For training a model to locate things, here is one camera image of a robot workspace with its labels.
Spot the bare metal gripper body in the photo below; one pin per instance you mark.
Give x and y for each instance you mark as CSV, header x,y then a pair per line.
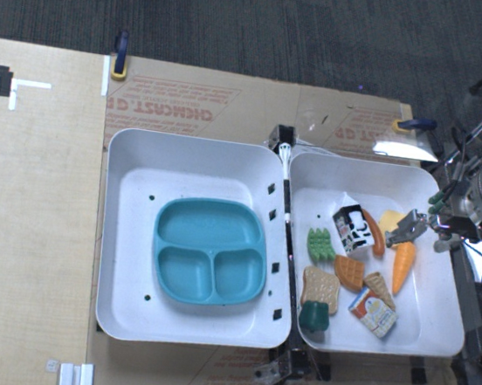
x,y
461,226

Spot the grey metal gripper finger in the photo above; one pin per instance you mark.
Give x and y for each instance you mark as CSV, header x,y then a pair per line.
x,y
413,221
403,238

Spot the yellow toy cheese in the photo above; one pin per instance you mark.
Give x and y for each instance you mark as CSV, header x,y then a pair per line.
x,y
390,220

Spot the orange toy carrot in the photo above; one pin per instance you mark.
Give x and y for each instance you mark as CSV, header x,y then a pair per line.
x,y
403,263

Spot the orange toy sausage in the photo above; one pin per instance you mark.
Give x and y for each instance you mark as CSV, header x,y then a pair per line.
x,y
377,240

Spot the black and white milk carton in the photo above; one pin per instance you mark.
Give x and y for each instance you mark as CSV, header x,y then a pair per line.
x,y
352,230

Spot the tan toy ice cream cone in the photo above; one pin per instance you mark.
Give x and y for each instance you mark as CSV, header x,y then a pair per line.
x,y
379,287

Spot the orange toy waffle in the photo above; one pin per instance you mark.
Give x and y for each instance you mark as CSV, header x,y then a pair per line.
x,y
349,273

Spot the white plastic tray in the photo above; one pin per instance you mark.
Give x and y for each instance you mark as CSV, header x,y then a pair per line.
x,y
428,309
135,261

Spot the orange and white carton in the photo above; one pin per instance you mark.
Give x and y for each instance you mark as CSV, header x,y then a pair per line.
x,y
374,314

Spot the green toy lettuce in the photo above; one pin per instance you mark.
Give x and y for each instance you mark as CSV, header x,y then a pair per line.
x,y
320,244

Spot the toy bread slice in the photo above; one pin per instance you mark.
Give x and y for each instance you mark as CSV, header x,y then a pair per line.
x,y
321,288

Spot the green toy bell pepper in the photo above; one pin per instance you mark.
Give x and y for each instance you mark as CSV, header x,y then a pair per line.
x,y
314,316

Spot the thin black and white rod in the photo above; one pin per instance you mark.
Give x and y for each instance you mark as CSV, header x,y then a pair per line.
x,y
286,202

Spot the teal divided plate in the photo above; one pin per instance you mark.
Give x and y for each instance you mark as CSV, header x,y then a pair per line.
x,y
210,227

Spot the brown cardboard board red print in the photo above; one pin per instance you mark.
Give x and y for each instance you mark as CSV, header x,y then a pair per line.
x,y
243,108

